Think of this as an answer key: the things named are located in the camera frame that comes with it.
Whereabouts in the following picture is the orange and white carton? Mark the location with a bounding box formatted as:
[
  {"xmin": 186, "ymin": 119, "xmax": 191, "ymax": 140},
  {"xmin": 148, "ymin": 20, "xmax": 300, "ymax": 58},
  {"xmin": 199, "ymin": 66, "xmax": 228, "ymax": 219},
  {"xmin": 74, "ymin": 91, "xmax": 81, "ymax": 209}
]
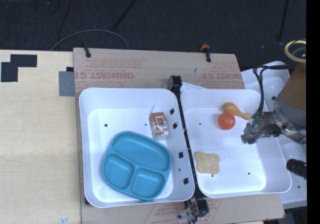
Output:
[{"xmin": 148, "ymin": 104, "xmax": 170, "ymax": 142}]

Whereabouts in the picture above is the black cylinder on white bracket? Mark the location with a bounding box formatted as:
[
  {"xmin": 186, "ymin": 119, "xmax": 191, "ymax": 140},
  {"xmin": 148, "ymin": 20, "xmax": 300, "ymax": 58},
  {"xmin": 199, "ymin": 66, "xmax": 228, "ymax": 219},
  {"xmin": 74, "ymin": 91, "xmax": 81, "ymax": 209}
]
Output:
[{"xmin": 286, "ymin": 158, "xmax": 307, "ymax": 180}]

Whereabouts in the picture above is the thin black rod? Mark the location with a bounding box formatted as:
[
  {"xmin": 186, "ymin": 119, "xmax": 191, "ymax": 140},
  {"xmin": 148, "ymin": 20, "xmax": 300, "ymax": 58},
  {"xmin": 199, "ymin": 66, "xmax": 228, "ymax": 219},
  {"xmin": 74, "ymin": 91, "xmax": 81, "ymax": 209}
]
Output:
[{"xmin": 172, "ymin": 84, "xmax": 205, "ymax": 206}]

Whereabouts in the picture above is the black block with thin wires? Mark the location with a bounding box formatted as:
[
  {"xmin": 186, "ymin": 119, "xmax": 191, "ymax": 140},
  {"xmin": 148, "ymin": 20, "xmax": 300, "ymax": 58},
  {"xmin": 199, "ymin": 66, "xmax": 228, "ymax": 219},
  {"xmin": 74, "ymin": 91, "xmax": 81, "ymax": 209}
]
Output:
[
  {"xmin": 167, "ymin": 75, "xmax": 183, "ymax": 92},
  {"xmin": 194, "ymin": 198, "xmax": 210, "ymax": 218}
]

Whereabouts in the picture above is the brown cardboard board, red print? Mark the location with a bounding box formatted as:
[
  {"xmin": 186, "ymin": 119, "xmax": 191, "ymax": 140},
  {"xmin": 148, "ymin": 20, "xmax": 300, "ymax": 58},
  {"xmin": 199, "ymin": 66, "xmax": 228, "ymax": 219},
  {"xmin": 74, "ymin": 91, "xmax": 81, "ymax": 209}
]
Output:
[{"xmin": 72, "ymin": 47, "xmax": 286, "ymax": 224}]

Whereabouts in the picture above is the orange ball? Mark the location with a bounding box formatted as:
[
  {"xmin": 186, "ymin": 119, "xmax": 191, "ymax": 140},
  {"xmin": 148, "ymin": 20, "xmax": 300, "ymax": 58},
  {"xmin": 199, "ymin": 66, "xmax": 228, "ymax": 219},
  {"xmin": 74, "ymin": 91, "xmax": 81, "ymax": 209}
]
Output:
[{"xmin": 217, "ymin": 112, "xmax": 237, "ymax": 131}]

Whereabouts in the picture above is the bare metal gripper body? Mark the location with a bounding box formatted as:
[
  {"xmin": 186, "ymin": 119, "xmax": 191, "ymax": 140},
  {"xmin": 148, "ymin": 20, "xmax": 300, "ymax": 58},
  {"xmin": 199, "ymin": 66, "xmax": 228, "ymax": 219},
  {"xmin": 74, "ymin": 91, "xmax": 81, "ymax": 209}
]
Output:
[{"xmin": 254, "ymin": 111, "xmax": 307, "ymax": 144}]

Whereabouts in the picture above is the white plastic tray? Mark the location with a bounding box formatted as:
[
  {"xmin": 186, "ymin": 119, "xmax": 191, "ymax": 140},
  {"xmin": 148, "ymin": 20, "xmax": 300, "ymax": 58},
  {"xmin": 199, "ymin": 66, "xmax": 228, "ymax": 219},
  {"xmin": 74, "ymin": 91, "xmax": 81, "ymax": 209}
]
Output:
[
  {"xmin": 78, "ymin": 87, "xmax": 196, "ymax": 209},
  {"xmin": 179, "ymin": 88, "xmax": 293, "ymax": 199}
]

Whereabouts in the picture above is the tan toy chicken drumstick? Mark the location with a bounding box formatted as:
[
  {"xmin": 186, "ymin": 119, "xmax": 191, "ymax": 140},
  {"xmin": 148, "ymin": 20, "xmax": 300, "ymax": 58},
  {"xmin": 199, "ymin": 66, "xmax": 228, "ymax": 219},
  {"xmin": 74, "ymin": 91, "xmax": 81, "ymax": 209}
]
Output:
[{"xmin": 222, "ymin": 102, "xmax": 252, "ymax": 121}]

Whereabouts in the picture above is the blue divided plate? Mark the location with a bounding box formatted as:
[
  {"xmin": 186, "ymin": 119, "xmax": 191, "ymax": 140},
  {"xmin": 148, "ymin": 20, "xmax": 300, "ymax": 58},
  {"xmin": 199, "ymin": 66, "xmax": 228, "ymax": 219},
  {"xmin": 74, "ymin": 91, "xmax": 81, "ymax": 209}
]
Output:
[{"xmin": 101, "ymin": 130, "xmax": 173, "ymax": 202}]

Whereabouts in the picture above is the pale toy bread slice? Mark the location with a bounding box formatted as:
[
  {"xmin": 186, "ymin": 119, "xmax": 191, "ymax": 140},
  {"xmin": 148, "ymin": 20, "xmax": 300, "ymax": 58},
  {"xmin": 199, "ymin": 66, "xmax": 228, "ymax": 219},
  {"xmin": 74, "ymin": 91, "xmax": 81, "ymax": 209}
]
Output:
[{"xmin": 194, "ymin": 151, "xmax": 221, "ymax": 175}]

